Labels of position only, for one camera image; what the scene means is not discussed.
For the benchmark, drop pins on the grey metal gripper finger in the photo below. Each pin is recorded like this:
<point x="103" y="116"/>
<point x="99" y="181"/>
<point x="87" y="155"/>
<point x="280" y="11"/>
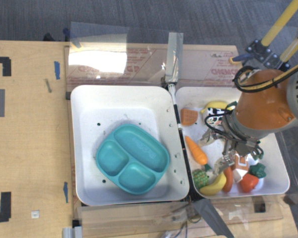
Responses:
<point x="230" y="155"/>
<point x="221" y="165"/>

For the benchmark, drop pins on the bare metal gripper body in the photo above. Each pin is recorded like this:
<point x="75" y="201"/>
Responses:
<point x="243" y="146"/>

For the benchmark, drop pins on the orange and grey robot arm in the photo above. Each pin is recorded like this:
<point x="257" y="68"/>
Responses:
<point x="263" y="108"/>

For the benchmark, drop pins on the orange sausage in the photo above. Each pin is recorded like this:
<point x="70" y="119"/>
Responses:
<point x="228" y="180"/>

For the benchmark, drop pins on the orange and white carton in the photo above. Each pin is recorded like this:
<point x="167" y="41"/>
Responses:
<point x="241" y="168"/>

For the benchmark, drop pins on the yellow banana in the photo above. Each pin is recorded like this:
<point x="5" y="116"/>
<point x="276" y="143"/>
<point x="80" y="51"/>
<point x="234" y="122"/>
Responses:
<point x="213" y="188"/>
<point x="214" y="104"/>

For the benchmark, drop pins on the green grapes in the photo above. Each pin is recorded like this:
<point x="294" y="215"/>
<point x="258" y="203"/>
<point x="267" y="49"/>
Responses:
<point x="200" y="179"/>

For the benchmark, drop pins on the green broccoli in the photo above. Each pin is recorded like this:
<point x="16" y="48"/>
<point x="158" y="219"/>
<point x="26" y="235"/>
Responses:
<point x="258" y="170"/>

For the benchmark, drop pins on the orange carrot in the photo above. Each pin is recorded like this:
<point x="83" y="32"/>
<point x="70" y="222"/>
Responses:
<point x="196" y="151"/>

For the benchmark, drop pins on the red orange pepper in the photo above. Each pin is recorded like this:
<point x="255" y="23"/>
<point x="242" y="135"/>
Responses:
<point x="248" y="183"/>

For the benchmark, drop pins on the white plastic tray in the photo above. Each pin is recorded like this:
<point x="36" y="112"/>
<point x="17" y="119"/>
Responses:
<point x="94" y="103"/>
<point x="275" y="162"/>

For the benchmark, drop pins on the black and white carton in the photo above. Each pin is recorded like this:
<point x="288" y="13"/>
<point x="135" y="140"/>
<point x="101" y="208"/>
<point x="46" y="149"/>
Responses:
<point x="213" y="114"/>

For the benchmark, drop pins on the orange waffle biscuit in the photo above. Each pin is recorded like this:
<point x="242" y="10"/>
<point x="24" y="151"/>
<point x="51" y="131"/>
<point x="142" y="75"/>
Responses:
<point x="188" y="116"/>

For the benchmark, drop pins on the thin black and white rod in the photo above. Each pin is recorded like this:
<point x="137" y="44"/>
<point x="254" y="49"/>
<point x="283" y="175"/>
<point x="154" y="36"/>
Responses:
<point x="176" y="113"/>

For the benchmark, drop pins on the blue divided plate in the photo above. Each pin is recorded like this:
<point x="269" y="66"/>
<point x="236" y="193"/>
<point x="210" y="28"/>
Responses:
<point x="134" y="157"/>

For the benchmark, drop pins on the brown cardboard board red print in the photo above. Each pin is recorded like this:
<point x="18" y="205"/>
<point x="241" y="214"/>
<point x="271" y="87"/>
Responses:
<point x="203" y="63"/>

